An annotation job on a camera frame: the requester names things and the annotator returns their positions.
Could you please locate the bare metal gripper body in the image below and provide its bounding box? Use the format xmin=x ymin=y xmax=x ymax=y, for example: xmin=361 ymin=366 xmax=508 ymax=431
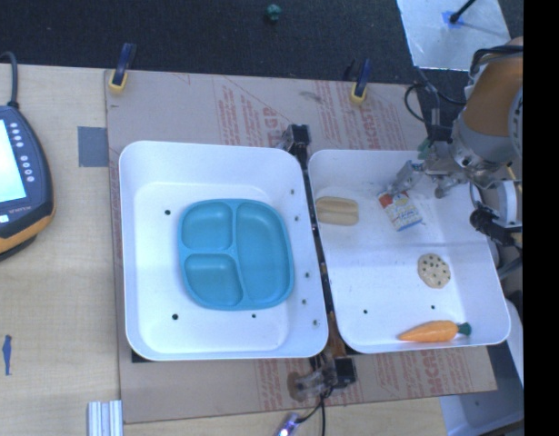
xmin=422 ymin=145 xmax=493 ymax=183

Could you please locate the small white blue red carton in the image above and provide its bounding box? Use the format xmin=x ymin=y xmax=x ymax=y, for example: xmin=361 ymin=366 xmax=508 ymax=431
xmin=376 ymin=189 xmax=424 ymax=233

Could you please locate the beige toy bread bun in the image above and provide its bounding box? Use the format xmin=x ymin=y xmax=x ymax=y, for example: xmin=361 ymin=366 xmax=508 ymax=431
xmin=314 ymin=195 xmax=361 ymax=227

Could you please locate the beige dotted toy biscuit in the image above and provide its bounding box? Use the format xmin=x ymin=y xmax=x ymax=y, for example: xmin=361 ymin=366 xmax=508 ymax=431
xmin=416 ymin=253 xmax=453 ymax=290

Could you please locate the white plastic tray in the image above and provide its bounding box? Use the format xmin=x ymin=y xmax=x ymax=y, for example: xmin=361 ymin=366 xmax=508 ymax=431
xmin=118 ymin=140 xmax=330 ymax=362
xmin=306 ymin=148 xmax=513 ymax=355

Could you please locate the thin black and white rod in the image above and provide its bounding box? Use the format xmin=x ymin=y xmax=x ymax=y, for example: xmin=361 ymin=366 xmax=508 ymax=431
xmin=298 ymin=150 xmax=342 ymax=359

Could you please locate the orange toy carrot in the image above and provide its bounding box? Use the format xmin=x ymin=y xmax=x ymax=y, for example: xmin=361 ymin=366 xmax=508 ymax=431
xmin=397 ymin=319 xmax=473 ymax=344

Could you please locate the blue divided plate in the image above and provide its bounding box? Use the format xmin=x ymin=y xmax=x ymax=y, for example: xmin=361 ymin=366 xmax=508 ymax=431
xmin=177 ymin=198 xmax=295 ymax=312

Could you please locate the brown cardboard board red print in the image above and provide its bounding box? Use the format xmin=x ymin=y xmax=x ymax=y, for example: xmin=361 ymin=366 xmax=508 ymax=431
xmin=103 ymin=68 xmax=499 ymax=425

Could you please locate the black cylinder on white bracket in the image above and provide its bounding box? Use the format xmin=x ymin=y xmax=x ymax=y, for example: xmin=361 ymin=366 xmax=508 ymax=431
xmin=468 ymin=179 xmax=524 ymax=246

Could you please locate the black block with thin wires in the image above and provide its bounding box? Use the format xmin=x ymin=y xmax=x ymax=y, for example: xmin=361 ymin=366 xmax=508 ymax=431
xmin=281 ymin=124 xmax=312 ymax=154
xmin=332 ymin=356 xmax=358 ymax=388

